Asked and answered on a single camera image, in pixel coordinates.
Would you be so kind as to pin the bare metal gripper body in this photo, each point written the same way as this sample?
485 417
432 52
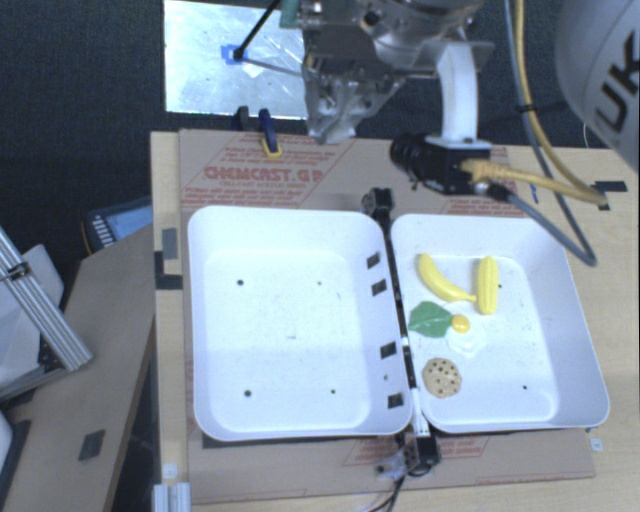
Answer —
345 47

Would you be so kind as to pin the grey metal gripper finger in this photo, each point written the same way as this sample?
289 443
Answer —
372 97
327 112

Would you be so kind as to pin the brown cardboard board, red print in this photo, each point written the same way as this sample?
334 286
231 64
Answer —
330 175

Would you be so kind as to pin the yellow banana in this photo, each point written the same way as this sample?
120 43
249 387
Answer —
437 280

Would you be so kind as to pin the thin black and white rod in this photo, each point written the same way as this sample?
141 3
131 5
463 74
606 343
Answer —
398 300

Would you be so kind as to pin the white plastic tray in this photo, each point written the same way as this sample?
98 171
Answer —
525 360
280 325

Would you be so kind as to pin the yellow corn cob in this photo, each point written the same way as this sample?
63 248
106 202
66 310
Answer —
487 285

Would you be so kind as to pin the green leaf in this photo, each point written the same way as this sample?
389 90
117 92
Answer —
429 320

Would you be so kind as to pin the white fried egg, yellow yolk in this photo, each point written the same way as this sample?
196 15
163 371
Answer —
465 340

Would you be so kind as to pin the brown biscuit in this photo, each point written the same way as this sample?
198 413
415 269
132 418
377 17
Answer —
441 377

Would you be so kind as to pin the black cylinder on white bracket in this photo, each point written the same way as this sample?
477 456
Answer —
457 100

